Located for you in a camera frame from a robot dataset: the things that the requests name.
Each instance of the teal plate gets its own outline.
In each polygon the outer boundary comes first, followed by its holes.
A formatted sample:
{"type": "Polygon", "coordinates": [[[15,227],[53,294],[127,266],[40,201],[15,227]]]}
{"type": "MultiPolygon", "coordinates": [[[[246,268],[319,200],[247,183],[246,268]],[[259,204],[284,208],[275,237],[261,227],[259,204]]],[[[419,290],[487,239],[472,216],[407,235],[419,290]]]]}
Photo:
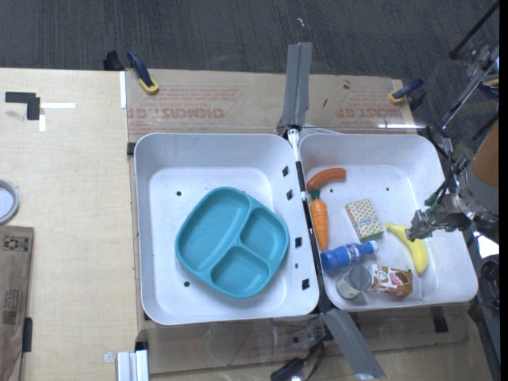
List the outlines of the teal plate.
{"type": "Polygon", "coordinates": [[[180,263],[217,291],[233,298],[261,292],[289,245],[281,219],[252,196],[232,187],[208,193],[176,236],[180,263]]]}

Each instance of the blue plastic bottle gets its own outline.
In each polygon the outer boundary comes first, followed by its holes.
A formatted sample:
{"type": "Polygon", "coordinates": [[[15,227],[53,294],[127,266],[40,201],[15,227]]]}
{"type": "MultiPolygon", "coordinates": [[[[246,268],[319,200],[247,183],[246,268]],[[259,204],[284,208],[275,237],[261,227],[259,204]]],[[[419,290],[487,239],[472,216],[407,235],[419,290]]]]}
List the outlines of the blue plastic bottle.
{"type": "Polygon", "coordinates": [[[366,254],[374,254],[379,247],[375,241],[365,244],[346,244],[321,253],[321,265],[325,271],[334,271],[341,267],[361,261],[366,254]]]}

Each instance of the can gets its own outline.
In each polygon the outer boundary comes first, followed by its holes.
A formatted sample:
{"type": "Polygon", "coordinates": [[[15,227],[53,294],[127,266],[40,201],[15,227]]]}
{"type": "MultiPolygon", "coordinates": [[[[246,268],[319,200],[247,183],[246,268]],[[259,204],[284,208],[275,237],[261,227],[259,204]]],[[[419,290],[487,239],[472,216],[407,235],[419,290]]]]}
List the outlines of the can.
{"type": "Polygon", "coordinates": [[[361,265],[351,267],[337,281],[337,291],[344,299],[354,299],[371,284],[371,273],[361,265]]]}

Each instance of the banana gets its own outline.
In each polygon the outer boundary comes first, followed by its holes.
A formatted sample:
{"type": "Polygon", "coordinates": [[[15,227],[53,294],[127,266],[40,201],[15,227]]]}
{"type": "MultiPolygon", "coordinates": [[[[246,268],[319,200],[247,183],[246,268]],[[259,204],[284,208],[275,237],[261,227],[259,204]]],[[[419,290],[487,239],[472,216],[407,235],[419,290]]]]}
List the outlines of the banana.
{"type": "Polygon", "coordinates": [[[418,274],[421,274],[429,263],[429,254],[427,252],[427,247],[424,242],[420,239],[416,239],[415,241],[407,240],[406,231],[409,227],[401,226],[401,225],[392,225],[391,223],[387,223],[387,230],[396,234],[397,237],[408,247],[411,251],[411,256],[413,257],[414,267],[418,274]]]}

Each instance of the orange object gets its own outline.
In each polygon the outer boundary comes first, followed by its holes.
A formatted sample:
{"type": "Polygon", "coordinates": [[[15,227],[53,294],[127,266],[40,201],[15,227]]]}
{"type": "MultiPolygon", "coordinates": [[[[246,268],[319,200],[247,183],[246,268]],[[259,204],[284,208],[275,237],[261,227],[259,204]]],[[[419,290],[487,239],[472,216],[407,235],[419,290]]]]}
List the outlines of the orange object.
{"type": "Polygon", "coordinates": [[[328,209],[326,203],[319,198],[319,189],[313,189],[310,194],[312,196],[312,202],[310,203],[312,226],[319,247],[322,251],[325,251],[328,248],[328,209]]]}
{"type": "Polygon", "coordinates": [[[329,168],[314,175],[307,182],[307,190],[311,192],[313,189],[320,189],[325,183],[333,180],[343,180],[346,177],[344,168],[329,168]]]}

